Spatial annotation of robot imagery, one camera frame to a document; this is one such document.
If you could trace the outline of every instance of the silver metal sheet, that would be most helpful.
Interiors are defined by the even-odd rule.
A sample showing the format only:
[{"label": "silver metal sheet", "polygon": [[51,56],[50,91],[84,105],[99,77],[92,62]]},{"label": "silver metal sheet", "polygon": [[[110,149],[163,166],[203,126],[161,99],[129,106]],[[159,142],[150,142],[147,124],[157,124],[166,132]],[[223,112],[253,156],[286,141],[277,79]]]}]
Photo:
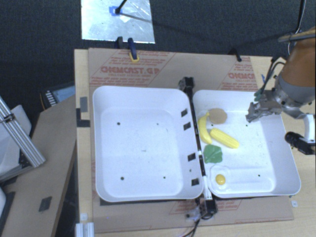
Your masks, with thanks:
[{"label": "silver metal sheet", "polygon": [[155,43],[149,0],[128,0],[115,15],[122,1],[81,0],[82,39],[115,41],[122,36],[123,41]]}]

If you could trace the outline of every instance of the dark floor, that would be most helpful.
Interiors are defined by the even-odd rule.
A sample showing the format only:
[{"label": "dark floor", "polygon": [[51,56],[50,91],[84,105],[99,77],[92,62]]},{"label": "dark floor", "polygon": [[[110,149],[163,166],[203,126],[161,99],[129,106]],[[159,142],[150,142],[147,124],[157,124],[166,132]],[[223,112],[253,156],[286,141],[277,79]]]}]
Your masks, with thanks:
[{"label": "dark floor", "polygon": [[[286,57],[277,38],[296,29],[300,1],[150,0],[156,44],[136,47],[216,54],[234,47],[241,55]],[[80,0],[0,0],[0,9],[0,96],[11,108],[22,104],[30,119],[42,111],[41,90],[74,80],[74,49],[114,47],[81,39]],[[302,30],[315,24],[316,0],[307,0]]]}]

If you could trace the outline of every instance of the wooden table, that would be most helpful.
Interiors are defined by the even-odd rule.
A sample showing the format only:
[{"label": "wooden table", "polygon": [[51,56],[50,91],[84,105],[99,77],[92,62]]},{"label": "wooden table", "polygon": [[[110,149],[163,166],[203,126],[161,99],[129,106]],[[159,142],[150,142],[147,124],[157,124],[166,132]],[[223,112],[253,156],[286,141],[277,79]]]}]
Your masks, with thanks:
[{"label": "wooden table", "polygon": [[[250,57],[258,86],[262,82],[261,74],[266,74],[270,65],[270,57]],[[79,89],[76,95],[76,107],[80,108],[80,98],[86,96],[89,91],[88,74],[88,50],[75,51],[75,76],[76,87]],[[267,88],[273,86],[271,80]],[[310,106],[304,106],[303,112],[315,113],[315,102]],[[81,113],[81,119],[89,119],[90,113]],[[295,131],[304,134],[304,123],[302,120],[282,114],[286,131]],[[90,132],[84,127],[78,128],[78,168],[79,168],[79,212],[87,213],[87,218],[80,222],[92,222],[92,194],[91,194],[91,158],[90,158]],[[195,236],[212,237],[253,237],[253,236],[314,236],[316,232],[316,189],[315,189],[315,156],[305,156],[293,149],[293,155],[302,182],[300,192],[291,200],[296,201],[298,207],[293,208],[294,221],[278,221],[268,223],[235,224],[224,226],[198,227]],[[189,228],[133,231],[120,233],[96,234],[96,237],[176,237],[187,233]]]}]

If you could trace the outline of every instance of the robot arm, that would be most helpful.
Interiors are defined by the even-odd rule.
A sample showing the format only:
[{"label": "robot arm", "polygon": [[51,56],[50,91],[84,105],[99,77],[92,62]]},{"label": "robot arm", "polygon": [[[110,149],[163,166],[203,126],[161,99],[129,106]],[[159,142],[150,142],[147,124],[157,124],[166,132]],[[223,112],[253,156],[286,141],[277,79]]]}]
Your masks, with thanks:
[{"label": "robot arm", "polygon": [[[303,119],[305,136],[290,133],[286,135],[286,141],[305,154],[315,154],[315,150],[310,149],[315,145],[315,116],[300,110],[300,107],[315,100],[315,27],[307,32],[279,39],[279,41],[292,40],[298,41],[283,69],[275,77],[275,86],[271,90],[265,90],[265,82],[264,86],[255,93],[257,102],[250,103],[246,119],[252,122],[262,116],[281,112],[295,119]],[[272,62],[266,81],[270,79],[276,64]],[[308,144],[308,147],[303,147],[302,143]]]}]

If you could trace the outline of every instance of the black post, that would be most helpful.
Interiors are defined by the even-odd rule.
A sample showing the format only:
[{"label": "black post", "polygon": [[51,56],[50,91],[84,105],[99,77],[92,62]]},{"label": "black post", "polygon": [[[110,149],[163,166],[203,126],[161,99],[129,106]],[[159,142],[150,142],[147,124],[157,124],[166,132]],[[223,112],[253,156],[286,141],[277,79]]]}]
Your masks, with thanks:
[{"label": "black post", "polygon": [[123,2],[120,4],[120,6],[118,8],[115,9],[115,14],[119,14],[120,10],[122,9],[122,7],[124,6],[124,4],[126,3],[127,0],[123,0]]}]

